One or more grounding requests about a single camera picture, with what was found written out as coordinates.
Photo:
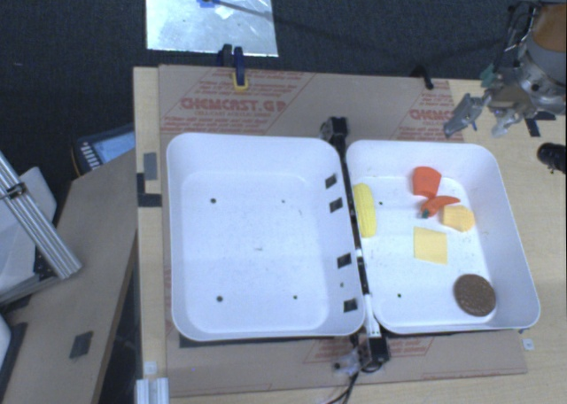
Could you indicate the yellow corn cob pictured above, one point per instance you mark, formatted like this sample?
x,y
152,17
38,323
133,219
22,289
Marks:
x,y
366,212

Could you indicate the brown cardboard board red print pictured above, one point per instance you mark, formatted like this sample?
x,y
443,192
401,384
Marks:
x,y
283,96

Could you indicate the orange carrot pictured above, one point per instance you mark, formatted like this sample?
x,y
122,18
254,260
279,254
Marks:
x,y
438,204

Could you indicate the brown round biscuit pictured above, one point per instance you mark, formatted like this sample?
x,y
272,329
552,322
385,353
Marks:
x,y
474,295

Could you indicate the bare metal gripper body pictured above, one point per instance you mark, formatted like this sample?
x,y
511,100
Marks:
x,y
538,92

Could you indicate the white plastic tray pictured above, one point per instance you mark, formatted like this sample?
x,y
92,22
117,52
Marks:
x,y
425,296
252,238

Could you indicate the yellow cheese wedge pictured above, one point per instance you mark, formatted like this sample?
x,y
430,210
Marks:
x,y
457,218

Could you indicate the yellow square slice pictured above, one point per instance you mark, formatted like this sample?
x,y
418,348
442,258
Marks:
x,y
430,246

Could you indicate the thin black and white rod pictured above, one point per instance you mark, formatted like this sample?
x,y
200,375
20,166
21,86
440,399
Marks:
x,y
359,251

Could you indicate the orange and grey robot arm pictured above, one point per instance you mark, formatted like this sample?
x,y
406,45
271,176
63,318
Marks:
x,y
551,25

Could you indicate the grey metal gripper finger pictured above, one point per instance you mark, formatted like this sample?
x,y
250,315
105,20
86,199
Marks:
x,y
464,113
505,121

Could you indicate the orange wedge-shaped block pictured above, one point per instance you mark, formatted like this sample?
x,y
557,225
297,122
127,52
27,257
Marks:
x,y
426,180

